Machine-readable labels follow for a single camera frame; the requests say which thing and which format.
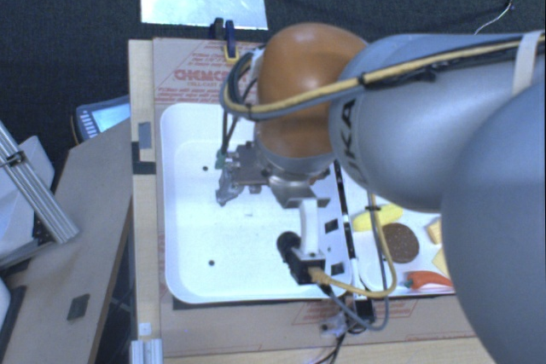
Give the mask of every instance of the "white plastic tray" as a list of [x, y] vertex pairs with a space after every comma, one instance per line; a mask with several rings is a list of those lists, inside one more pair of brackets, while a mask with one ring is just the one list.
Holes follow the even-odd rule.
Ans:
[[[187, 303], [324, 298], [317, 286], [298, 286], [276, 249], [285, 231], [299, 231], [299, 210], [283, 210], [268, 187], [248, 189], [220, 206], [215, 197], [220, 170], [214, 169], [221, 143], [222, 110], [217, 105], [179, 103], [160, 121], [166, 226], [166, 282]], [[233, 150], [253, 138], [253, 124], [241, 120]], [[319, 210], [322, 223], [339, 220], [337, 231], [321, 236], [326, 271], [343, 262], [351, 282], [334, 173], [316, 182], [317, 196], [330, 197]]]

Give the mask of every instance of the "yellow cable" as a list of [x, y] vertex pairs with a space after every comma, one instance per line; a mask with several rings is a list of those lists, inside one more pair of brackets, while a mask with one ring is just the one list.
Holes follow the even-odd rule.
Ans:
[[[544, 34], [538, 40], [540, 43], [544, 42]], [[477, 48], [470, 49], [461, 49], [453, 52], [430, 55], [425, 58], [420, 58], [419, 60], [407, 61], [402, 64], [397, 64], [396, 66], [389, 66], [375, 70], [374, 72], [369, 72], [363, 74], [361, 79], [364, 81], [364, 84], [372, 84], [374, 82], [379, 82], [386, 78], [393, 78], [408, 72], [413, 72], [424, 66], [434, 64], [441, 61], [452, 61], [459, 58], [470, 58], [477, 55], [485, 55], [493, 52], [513, 49], [520, 45], [520, 40], [515, 40], [507, 43], [494, 43], [488, 46], [480, 46]], [[341, 91], [350, 90], [361, 86], [359, 78], [349, 78], [343, 81], [339, 81], [333, 84], [328, 84], [323, 87], [317, 88], [315, 90], [306, 91], [299, 95], [294, 95], [288, 97], [287, 99], [281, 101], [275, 101], [272, 103], [253, 105], [252, 113], [269, 113], [273, 111], [279, 111], [294, 107], [300, 103], [316, 99], [317, 97], [323, 97], [325, 95], [332, 95]], [[244, 105], [237, 104], [229, 98], [228, 87], [225, 86], [223, 90], [224, 94], [224, 103], [225, 106], [238, 113], [247, 113], [248, 108]]]
[[[375, 196], [372, 195], [372, 207], [375, 207]], [[383, 234], [383, 227], [377, 223], [377, 235], [379, 236], [380, 246], [381, 250], [383, 251], [383, 255], [385, 256], [386, 263], [389, 267], [389, 270], [391, 271], [392, 281], [391, 285], [383, 291], [380, 292], [371, 292], [369, 290], [364, 290], [363, 288], [358, 288], [356, 286], [352, 286], [350, 284], [346, 284], [345, 282], [340, 282], [339, 280], [335, 280], [331, 276], [328, 276], [326, 273], [324, 273], [324, 270], [322, 270], [319, 267], [310, 267], [309, 268], [309, 275], [311, 276], [311, 280], [313, 282], [316, 282], [317, 284], [325, 285], [325, 286], [338, 286], [339, 288], [342, 288], [343, 290], [346, 290], [348, 292], [352, 292], [355, 294], [360, 294], [362, 296], [365, 296], [367, 298], [385, 298], [389, 294], [391, 294], [398, 284], [398, 277], [396, 274], [396, 270], [394, 268], [394, 263], [392, 262], [392, 256], [391, 252], [389, 251], [389, 247], [386, 244], [385, 235]]]

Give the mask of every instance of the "toy carrot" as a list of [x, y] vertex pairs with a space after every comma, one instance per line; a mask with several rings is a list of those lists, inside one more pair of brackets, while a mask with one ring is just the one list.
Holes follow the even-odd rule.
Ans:
[[426, 284], [439, 284], [441, 286], [453, 286], [453, 282], [441, 274], [427, 270], [419, 270], [408, 274], [404, 285], [412, 290], [418, 290]]

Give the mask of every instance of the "brown patty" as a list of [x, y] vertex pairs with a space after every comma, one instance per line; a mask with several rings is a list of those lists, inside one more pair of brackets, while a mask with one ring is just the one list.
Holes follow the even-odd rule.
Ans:
[[383, 227], [383, 234], [395, 263], [409, 263], [419, 254], [419, 240], [406, 225], [389, 223]]

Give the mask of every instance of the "orange carrot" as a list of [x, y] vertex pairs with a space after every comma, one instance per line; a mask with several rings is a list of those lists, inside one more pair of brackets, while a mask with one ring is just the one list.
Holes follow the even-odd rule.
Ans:
[[453, 286], [451, 282], [445, 276], [430, 272], [426, 270], [420, 270], [411, 272], [408, 274], [408, 280], [404, 283], [408, 288], [417, 290], [426, 284], [440, 284], [441, 286]]

